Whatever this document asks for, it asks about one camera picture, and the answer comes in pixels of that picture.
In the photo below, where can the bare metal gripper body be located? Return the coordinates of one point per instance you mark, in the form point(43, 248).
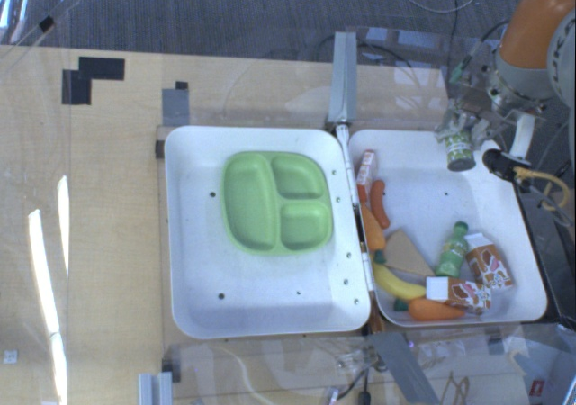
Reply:
point(481, 101)

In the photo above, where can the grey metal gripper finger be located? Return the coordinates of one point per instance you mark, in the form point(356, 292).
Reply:
point(479, 131)
point(451, 124)

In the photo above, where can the green can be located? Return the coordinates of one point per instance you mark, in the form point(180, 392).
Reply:
point(460, 153)

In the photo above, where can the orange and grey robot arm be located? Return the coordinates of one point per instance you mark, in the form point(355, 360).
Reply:
point(537, 20)

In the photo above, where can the white plastic tray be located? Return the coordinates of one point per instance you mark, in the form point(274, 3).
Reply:
point(202, 286)
point(427, 205)

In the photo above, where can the red and white small carton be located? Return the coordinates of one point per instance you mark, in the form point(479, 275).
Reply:
point(365, 167)

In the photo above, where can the orange-red sausage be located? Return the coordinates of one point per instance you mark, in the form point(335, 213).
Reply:
point(379, 203)

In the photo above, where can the green bottle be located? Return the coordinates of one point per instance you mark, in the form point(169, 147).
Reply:
point(451, 252)

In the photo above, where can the orange carrot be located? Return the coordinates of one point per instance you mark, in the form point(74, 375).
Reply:
point(434, 309)
point(373, 232)

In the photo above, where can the brown and white carton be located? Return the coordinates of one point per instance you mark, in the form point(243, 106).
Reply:
point(463, 293)
point(488, 263)

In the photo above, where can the tan bread slice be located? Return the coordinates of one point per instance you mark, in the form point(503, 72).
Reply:
point(402, 252)

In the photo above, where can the yellow banana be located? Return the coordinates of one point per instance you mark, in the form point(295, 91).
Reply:
point(396, 286)

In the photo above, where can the green divided plate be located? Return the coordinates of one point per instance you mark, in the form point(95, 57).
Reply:
point(249, 200)

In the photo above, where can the black cylinder on white bracket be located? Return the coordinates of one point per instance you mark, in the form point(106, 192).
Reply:
point(498, 162)

